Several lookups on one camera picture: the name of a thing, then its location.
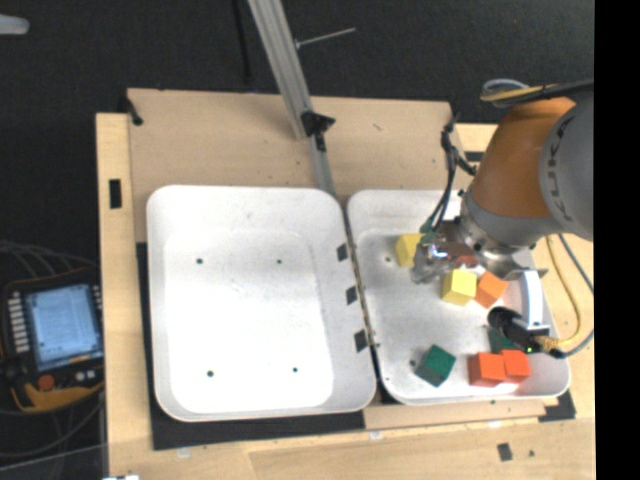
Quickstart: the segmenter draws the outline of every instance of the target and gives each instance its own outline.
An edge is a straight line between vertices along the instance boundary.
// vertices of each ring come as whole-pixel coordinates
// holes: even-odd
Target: red block
[[[531,375],[529,356],[522,352],[522,350],[502,349],[500,353],[504,358],[507,382],[520,383]]]
[[[469,384],[492,388],[504,382],[507,373],[504,368],[504,356],[489,352],[478,352],[467,360]]]

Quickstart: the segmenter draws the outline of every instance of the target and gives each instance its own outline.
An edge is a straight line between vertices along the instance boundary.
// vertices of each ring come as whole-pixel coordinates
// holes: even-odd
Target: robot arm
[[[527,298],[522,313],[496,307],[489,324],[529,352],[549,352],[540,339],[548,336],[549,326],[539,318],[538,272],[521,267],[514,254],[551,234],[573,233],[593,241],[592,87],[587,81],[491,96],[510,108],[464,193],[460,215],[427,233],[414,256],[416,283],[429,282],[461,262],[518,279]],[[567,97],[585,88],[590,91],[585,97]]]

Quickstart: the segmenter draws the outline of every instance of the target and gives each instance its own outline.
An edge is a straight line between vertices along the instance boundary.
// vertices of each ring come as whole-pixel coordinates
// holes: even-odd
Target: cube
[[[507,286],[509,286],[509,281],[500,279],[487,270],[478,281],[474,299],[478,304],[489,309],[502,297]]]
[[[449,352],[438,345],[432,345],[422,356],[414,373],[429,384],[438,387],[447,380],[455,362],[456,358]]]
[[[489,336],[489,345],[491,346],[491,352],[493,352],[494,354],[499,354],[505,348],[514,350],[517,349],[517,347],[513,344],[513,341],[511,341],[509,338],[505,338],[502,334],[491,327],[489,327],[487,335]]]
[[[522,350],[503,350],[500,352],[504,358],[504,369],[507,374],[507,382],[519,384],[531,376],[529,356]]]
[[[396,258],[401,267],[413,267],[413,257],[422,236],[422,233],[407,233],[396,240]]]
[[[464,306],[476,295],[478,277],[468,270],[454,268],[442,279],[442,299]]]
[[[489,352],[478,352],[467,360],[469,384],[493,388],[507,379],[504,356]]]

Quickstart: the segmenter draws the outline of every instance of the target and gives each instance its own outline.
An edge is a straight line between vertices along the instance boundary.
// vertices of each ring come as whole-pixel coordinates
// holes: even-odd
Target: yellow cable
[[[558,264],[558,261],[556,259],[555,253],[553,252],[553,247],[552,247],[553,242],[551,240],[551,237],[547,236],[546,240],[547,240],[547,248],[549,249],[549,255],[551,256],[551,262],[553,263],[553,266],[555,267],[556,272],[558,273],[558,277],[560,278],[560,282],[562,283],[562,286],[564,287],[565,291],[567,292],[567,295],[569,296],[569,299],[571,300],[571,305],[576,314],[576,319],[578,320],[578,325],[576,327],[576,330],[570,338],[560,340],[558,338],[551,338],[550,336],[539,336],[538,339],[536,339],[536,341],[542,346],[542,348],[548,352],[553,348],[570,345],[576,340],[582,328],[582,316],[580,315],[580,310],[578,309],[578,303],[576,302],[573,292],[571,291],[571,288],[569,288],[569,283],[565,279],[564,274],[562,273],[562,269],[560,268],[560,265]]]

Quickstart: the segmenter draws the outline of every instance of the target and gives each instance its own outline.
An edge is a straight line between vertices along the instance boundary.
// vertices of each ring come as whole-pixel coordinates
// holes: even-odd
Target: screen
[[[32,292],[25,301],[39,371],[67,365],[79,356],[102,356],[100,329],[89,285]]]

